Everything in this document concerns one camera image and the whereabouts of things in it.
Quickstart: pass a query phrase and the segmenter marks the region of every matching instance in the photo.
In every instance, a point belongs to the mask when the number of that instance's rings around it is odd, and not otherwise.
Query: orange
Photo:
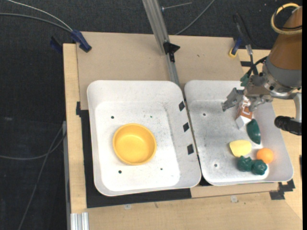
[[[257,159],[261,159],[264,163],[271,163],[274,159],[274,153],[269,148],[261,148],[257,152]]]

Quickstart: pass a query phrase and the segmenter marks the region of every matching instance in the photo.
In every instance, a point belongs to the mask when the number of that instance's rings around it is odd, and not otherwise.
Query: black clamp
[[[171,60],[171,62],[175,62],[175,56],[174,53],[180,49],[180,46],[171,44],[170,42],[165,42],[163,43],[163,48],[164,48],[164,52],[165,54],[169,55],[169,59]]]

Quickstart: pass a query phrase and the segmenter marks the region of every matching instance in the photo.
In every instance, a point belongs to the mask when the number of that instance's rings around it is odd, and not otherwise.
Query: yellow bowl
[[[115,132],[113,149],[122,162],[140,165],[154,157],[157,143],[153,133],[145,126],[126,124]]]

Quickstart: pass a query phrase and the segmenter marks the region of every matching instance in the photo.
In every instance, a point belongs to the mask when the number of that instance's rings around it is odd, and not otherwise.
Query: dark background
[[[45,10],[80,31],[151,34],[141,0],[14,0]],[[211,0],[159,0],[173,35],[194,20]],[[232,15],[239,12],[253,49],[270,49],[277,34],[270,18],[279,6],[302,0],[216,0],[182,35],[237,38]],[[53,20],[45,14],[0,0],[0,12]],[[32,157],[47,152],[65,119],[62,55],[50,45],[51,36],[70,43],[69,33],[25,18],[0,16],[0,155]],[[22,229],[64,229],[65,195],[62,147],[45,165]],[[44,159],[0,158],[0,230],[17,229]]]

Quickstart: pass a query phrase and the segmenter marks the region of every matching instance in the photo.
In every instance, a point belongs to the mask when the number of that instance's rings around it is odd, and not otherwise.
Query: black bracket
[[[171,44],[170,42],[165,42],[163,43],[163,48],[164,48],[164,52],[165,54],[169,54],[169,59],[171,60],[171,62],[175,62],[175,56],[174,53],[180,49],[180,46]]]
[[[293,189],[295,188],[293,179],[287,182],[287,185],[283,185],[281,182],[278,183],[279,185],[279,190],[270,192],[271,200],[281,200],[285,199],[284,198],[284,193],[285,192],[292,192]]]

